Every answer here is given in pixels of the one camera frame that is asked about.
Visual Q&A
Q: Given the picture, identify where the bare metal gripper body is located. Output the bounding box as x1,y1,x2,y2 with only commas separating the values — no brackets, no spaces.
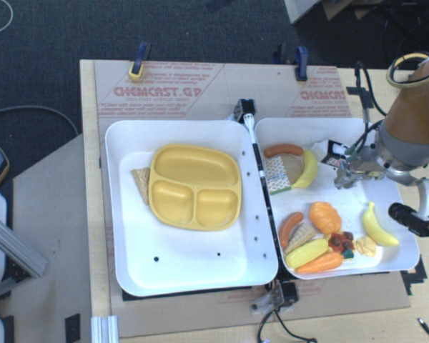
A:
345,144,427,187

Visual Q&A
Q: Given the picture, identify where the white plastic tray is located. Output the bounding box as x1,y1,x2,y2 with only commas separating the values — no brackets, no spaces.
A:
253,116,421,281
104,119,280,297

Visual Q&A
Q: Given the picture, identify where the black and white small packet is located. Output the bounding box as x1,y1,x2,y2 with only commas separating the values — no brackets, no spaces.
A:
320,139,348,168

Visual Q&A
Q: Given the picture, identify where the yellow banana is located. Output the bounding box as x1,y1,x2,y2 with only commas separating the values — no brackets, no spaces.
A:
290,149,319,189
362,201,400,247

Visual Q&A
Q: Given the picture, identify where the orange croissant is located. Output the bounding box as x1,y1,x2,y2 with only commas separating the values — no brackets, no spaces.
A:
308,201,342,235

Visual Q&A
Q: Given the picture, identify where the brown round bread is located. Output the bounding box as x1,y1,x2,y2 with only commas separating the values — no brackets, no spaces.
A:
278,153,305,186

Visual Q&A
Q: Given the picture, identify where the orange-red sausage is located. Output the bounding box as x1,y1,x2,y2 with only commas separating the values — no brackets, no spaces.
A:
263,143,305,159
278,211,305,249

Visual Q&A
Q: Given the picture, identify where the white printed packet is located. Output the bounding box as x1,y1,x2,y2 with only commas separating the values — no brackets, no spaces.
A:
263,155,295,196

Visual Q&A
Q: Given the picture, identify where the red pizza slice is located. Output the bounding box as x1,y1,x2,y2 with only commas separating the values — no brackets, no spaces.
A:
327,231,355,261

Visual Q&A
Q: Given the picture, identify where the pale yellow lumpy toy food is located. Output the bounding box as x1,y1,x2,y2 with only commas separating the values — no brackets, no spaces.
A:
355,235,378,258

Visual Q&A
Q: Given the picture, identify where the beige waffle cone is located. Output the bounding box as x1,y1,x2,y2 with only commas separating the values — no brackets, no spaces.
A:
283,222,317,255

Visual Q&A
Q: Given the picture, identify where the thin black and white rod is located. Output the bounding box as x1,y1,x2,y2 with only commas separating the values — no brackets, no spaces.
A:
243,113,285,282

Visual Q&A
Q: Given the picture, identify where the yellow corn cob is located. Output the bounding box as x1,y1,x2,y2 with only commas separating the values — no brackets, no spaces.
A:
285,237,330,269

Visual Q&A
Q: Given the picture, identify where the orange carrot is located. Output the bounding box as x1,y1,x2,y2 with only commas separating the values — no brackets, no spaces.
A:
295,251,345,275

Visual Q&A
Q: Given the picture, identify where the yellow divided plate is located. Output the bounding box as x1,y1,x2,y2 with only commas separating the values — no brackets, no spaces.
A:
147,143,243,232

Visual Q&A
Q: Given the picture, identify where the brown cardboard board red print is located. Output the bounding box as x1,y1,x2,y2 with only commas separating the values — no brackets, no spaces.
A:
92,60,412,339

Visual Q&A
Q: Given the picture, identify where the black pen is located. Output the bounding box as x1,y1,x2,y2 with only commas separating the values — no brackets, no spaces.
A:
417,317,429,343

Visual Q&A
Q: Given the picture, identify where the beige waffle biscuit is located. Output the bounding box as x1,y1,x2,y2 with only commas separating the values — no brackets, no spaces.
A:
130,166,152,206

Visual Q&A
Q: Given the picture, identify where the black cylinder on white bracket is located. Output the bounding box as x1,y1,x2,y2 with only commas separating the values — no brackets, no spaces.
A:
388,177,429,238

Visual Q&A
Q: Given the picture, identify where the black block with thin wires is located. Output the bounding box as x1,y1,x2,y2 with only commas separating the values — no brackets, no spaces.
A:
232,98,257,123
250,280,301,316

